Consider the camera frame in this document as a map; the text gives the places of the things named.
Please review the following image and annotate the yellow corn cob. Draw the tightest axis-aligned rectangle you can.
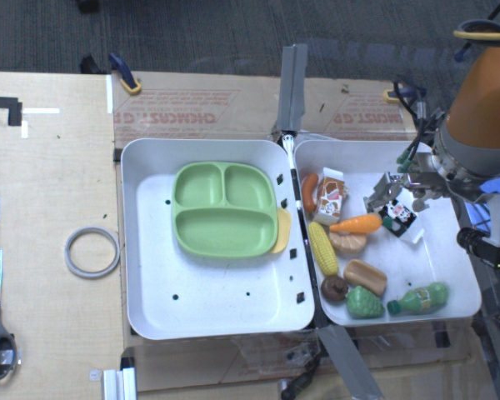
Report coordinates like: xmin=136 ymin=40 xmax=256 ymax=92
xmin=307 ymin=221 xmax=340 ymax=278

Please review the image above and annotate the green plastic bottle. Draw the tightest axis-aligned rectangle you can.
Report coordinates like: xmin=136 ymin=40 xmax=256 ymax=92
xmin=386 ymin=281 xmax=449 ymax=318

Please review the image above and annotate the black cylinder on white bracket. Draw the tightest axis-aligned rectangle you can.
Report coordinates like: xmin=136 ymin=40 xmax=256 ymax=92
xmin=456 ymin=192 xmax=500 ymax=270

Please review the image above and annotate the brown cardboard board red print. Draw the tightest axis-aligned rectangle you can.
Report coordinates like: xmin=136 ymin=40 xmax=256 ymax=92
xmin=111 ymin=71 xmax=487 ymax=393

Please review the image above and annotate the green broccoli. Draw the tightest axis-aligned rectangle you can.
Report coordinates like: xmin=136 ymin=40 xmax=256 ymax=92
xmin=344 ymin=285 xmax=386 ymax=320

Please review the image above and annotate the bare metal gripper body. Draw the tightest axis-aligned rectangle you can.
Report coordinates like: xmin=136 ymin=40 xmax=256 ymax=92
xmin=399 ymin=152 xmax=492 ymax=203

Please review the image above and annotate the white tape roll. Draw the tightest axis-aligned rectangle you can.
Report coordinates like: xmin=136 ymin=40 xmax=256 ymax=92
xmin=63 ymin=226 xmax=122 ymax=280

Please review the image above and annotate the pale yellow flat slice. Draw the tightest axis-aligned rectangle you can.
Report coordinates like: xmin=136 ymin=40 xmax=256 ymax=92
xmin=267 ymin=207 xmax=293 ymax=255

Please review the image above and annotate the green divided plate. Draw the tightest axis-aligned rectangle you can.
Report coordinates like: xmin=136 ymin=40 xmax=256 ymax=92
xmin=171 ymin=161 xmax=280 ymax=260

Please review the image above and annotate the orange and white carton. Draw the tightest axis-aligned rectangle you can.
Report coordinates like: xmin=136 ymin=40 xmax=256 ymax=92
xmin=312 ymin=167 xmax=350 ymax=227

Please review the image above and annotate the white plastic tray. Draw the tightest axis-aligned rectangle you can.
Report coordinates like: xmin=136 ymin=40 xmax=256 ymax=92
xmin=120 ymin=137 xmax=317 ymax=342
xmin=292 ymin=139 xmax=483 ymax=328

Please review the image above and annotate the tan hot dog bun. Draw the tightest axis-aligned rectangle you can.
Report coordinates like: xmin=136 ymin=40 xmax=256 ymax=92
xmin=342 ymin=258 xmax=388 ymax=298

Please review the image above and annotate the brown doughnut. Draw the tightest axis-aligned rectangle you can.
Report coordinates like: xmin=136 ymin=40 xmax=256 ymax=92
xmin=320 ymin=275 xmax=350 ymax=303

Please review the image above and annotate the tan croissant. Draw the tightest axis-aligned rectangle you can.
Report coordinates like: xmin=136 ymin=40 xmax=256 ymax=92
xmin=327 ymin=231 xmax=368 ymax=255

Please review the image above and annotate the orange sausage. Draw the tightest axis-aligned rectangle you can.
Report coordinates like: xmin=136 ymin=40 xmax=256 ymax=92
xmin=300 ymin=172 xmax=321 ymax=214

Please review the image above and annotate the black and white cow carton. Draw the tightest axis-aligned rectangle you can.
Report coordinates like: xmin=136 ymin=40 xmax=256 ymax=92
xmin=377 ymin=197 xmax=426 ymax=245

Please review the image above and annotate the orange carrot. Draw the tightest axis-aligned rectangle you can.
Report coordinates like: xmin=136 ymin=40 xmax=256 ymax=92
xmin=328 ymin=212 xmax=395 ymax=237

